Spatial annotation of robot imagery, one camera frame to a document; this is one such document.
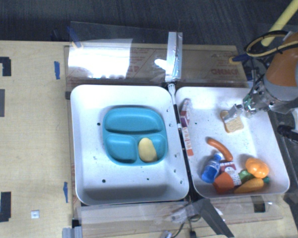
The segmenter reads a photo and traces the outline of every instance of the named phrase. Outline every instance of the toy hot dog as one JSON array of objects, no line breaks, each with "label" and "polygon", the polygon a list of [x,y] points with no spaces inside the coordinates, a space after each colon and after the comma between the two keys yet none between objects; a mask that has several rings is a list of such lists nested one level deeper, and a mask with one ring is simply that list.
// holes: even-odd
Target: toy hot dog
[{"label": "toy hot dog", "polygon": [[230,153],[230,151],[220,142],[213,138],[208,138],[207,143],[215,148],[217,148],[224,156],[224,158],[227,161],[232,161],[233,160],[233,155]]}]

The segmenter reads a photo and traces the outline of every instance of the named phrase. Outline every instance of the toy bread slice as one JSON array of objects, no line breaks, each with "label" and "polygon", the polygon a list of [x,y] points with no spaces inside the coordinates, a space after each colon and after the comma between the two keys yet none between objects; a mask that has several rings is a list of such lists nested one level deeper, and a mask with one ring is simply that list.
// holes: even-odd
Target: toy bread slice
[{"label": "toy bread slice", "polygon": [[225,127],[225,131],[227,133],[231,133],[231,132],[234,132],[234,131],[237,131],[239,129],[243,129],[244,128],[244,125],[240,119],[240,116],[236,117],[235,119],[231,120],[231,121],[228,121],[228,122],[224,122],[224,117],[228,114],[228,111],[226,110],[223,110],[221,111],[220,113],[220,116],[221,116],[221,119],[224,123],[224,127]]}]

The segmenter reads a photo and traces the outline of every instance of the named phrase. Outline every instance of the yellow egg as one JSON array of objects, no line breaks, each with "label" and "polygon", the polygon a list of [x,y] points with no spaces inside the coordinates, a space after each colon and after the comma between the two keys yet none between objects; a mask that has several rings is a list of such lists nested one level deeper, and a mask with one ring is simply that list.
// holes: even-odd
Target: yellow egg
[{"label": "yellow egg", "polygon": [[154,145],[152,141],[147,137],[144,137],[140,140],[138,144],[138,151],[140,159],[143,162],[149,163],[158,160]]}]

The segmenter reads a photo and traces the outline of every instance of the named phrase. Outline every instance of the wooden surface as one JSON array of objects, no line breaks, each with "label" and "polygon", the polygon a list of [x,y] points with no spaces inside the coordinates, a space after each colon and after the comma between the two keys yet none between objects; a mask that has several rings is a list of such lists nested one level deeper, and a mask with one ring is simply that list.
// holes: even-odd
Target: wooden surface
[{"label": "wooden surface", "polygon": [[[0,41],[0,56],[10,57],[12,76],[2,77],[5,116],[0,118],[0,192],[11,191],[11,218],[0,223],[0,237],[60,238],[73,216],[68,108],[65,100],[64,47],[68,43]],[[61,79],[54,73],[60,63]],[[69,202],[63,192],[68,183]],[[231,224],[235,237],[297,238],[288,205],[281,219]],[[31,211],[40,218],[32,219]],[[197,228],[198,237],[214,237],[209,227]],[[133,238],[155,238],[161,233]],[[183,230],[179,238],[188,238]]]}]

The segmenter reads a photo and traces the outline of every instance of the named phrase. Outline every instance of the blue bottle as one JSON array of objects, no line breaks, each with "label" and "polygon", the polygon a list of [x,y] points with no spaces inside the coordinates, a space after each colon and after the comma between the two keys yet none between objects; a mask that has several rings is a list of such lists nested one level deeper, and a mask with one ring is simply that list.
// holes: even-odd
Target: blue bottle
[{"label": "blue bottle", "polygon": [[213,183],[220,171],[220,160],[222,153],[216,153],[211,160],[208,161],[202,174],[202,180],[207,183]]}]

